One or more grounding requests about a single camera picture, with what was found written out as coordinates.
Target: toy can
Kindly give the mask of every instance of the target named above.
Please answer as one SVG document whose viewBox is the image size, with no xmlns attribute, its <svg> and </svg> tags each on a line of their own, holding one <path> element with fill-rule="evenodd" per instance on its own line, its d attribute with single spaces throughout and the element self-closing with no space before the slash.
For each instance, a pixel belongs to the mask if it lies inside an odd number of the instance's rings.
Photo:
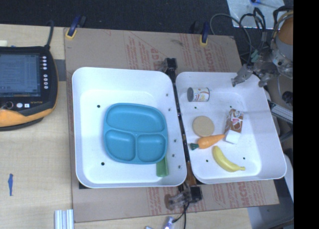
<svg viewBox="0 0 319 229">
<path fill-rule="evenodd" d="M 208 101 L 209 100 L 209 89 L 207 87 L 192 88 L 187 90 L 187 99 L 189 102 L 194 101 Z"/>
</svg>

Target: toy banana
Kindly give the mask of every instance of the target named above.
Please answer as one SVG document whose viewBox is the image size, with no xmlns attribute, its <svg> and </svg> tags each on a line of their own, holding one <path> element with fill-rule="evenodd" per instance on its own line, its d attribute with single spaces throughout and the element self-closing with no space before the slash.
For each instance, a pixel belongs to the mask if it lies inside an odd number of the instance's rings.
<svg viewBox="0 0 319 229">
<path fill-rule="evenodd" d="M 237 164 L 229 161 L 218 146 L 213 147 L 213 157 L 220 167 L 229 172 L 246 170 L 245 167 L 238 166 Z"/>
</svg>

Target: dark floor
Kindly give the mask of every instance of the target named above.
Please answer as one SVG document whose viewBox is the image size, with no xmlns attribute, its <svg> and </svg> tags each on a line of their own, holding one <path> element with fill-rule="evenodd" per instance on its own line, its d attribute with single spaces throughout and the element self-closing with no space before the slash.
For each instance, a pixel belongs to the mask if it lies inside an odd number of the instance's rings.
<svg viewBox="0 0 319 229">
<path fill-rule="evenodd" d="M 283 0 L 293 6 L 294 0 Z M 1 0 L 0 24 L 70 26 L 75 15 L 86 16 L 84 27 L 189 33 L 190 26 L 204 23 L 217 13 L 229 14 L 227 0 Z M 244 32 L 230 18 L 218 20 L 218 33 L 235 37 L 239 53 L 247 52 Z M 258 43 L 256 29 L 249 29 Z"/>
</svg>

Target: carrot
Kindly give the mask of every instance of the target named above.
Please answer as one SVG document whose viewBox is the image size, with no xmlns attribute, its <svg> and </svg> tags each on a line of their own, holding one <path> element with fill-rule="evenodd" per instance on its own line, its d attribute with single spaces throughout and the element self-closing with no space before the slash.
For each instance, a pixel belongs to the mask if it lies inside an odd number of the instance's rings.
<svg viewBox="0 0 319 229">
<path fill-rule="evenodd" d="M 225 134 L 217 134 L 217 135 L 212 135 L 208 137 L 202 137 L 197 141 L 197 144 L 191 143 L 190 148 L 191 150 L 194 150 L 196 148 L 201 148 L 201 149 L 208 148 L 216 144 L 218 141 L 220 141 L 224 137 L 225 137 Z"/>
</svg>

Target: table surface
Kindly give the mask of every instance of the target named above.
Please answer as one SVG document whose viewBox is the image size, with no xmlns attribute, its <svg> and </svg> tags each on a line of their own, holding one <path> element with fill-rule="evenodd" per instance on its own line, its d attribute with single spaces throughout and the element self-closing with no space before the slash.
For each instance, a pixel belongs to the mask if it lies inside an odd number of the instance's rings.
<svg viewBox="0 0 319 229">
<path fill-rule="evenodd" d="M 1 25 L 8 46 L 43 46 L 49 27 Z M 65 59 L 63 28 L 51 41 L 55 59 Z M 54 228 L 54 211 L 72 209 L 66 82 L 59 82 L 57 106 L 40 123 L 0 132 L 0 225 L 2 228 Z M 8 179 L 13 175 L 12 196 Z M 167 216 L 75 223 L 76 229 L 161 229 Z M 187 213 L 186 228 L 250 229 L 246 208 Z M 183 228 L 183 219 L 174 224 Z"/>
</svg>

